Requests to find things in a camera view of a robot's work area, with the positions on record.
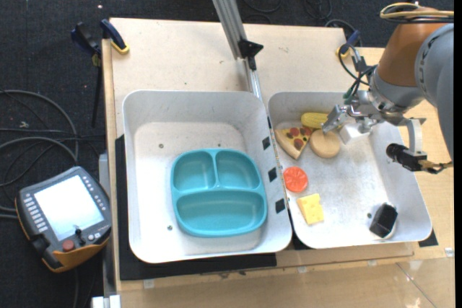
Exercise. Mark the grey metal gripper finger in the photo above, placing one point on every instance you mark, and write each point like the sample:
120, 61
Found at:
330, 119
341, 120

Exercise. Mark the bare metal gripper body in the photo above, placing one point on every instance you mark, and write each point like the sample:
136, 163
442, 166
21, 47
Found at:
362, 106

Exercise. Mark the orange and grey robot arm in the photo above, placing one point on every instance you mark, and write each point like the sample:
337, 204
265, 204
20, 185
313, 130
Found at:
433, 61

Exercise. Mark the yellow corn cob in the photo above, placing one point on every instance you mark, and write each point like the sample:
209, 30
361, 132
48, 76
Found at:
313, 120

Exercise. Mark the white cube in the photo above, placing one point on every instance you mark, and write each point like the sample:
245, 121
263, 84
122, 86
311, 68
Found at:
349, 135

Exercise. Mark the tan round biscuit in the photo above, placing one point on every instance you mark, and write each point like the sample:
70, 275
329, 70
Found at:
325, 146

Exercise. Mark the pizza slice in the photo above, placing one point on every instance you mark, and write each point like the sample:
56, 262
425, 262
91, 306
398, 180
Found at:
292, 144

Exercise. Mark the orange round slice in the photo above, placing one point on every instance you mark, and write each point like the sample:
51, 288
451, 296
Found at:
295, 179

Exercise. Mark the white plastic tray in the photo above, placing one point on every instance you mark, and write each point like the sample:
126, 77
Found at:
151, 191
361, 191

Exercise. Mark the yellow cheese wedge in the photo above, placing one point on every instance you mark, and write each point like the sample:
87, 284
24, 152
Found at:
310, 209

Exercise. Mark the black block with white base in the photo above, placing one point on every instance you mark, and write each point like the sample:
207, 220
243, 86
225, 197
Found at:
382, 220

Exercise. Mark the blue divided plate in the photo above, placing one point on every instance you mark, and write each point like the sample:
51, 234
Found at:
220, 205

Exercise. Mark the pale wood board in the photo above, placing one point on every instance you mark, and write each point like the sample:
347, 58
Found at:
180, 61

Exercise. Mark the black cylinder on white bracket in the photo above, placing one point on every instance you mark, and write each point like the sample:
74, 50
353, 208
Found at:
404, 155

